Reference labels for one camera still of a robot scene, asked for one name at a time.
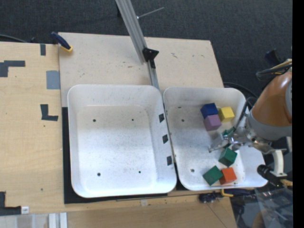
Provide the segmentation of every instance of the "gray tape square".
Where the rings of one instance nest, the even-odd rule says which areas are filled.
[[[59,71],[47,71],[47,89],[60,89]]]

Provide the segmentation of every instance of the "red block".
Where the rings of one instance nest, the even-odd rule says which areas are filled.
[[[232,167],[222,169],[221,172],[223,173],[223,177],[221,177],[219,179],[219,182],[221,185],[232,182],[237,179],[237,176],[234,173],[234,170]]]

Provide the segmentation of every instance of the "blue block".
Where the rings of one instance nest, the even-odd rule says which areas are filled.
[[[204,119],[206,119],[207,116],[216,115],[219,113],[217,107],[215,106],[215,103],[203,105],[203,107],[200,109],[200,112],[202,113]]]

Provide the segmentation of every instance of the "teal block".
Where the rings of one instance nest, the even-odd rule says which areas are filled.
[[[215,165],[205,174],[203,174],[203,178],[206,182],[211,186],[213,183],[218,181],[221,177],[223,177],[223,173],[219,170],[219,168]]]
[[[225,148],[220,154],[218,161],[229,167],[236,160],[237,154],[238,153],[234,152],[230,148]]]

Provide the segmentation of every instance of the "block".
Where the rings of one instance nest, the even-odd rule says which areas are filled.
[[[229,122],[235,117],[230,106],[220,108],[218,111],[218,116],[222,123]]]
[[[220,121],[219,115],[210,115],[204,119],[205,128],[207,131],[217,130],[222,122]]]
[[[222,177],[223,173],[216,165],[209,169],[205,174],[203,174],[203,178],[210,186]]]
[[[237,179],[236,174],[232,167],[224,168],[221,170],[223,176],[219,179],[221,185],[232,182]]]
[[[219,113],[217,107],[215,106],[215,103],[209,103],[209,104],[203,105],[203,107],[200,109],[200,112],[202,113],[204,119],[207,116],[216,115]]]
[[[234,152],[230,148],[225,148],[220,154],[218,161],[229,167],[236,160],[237,154],[238,153]]]

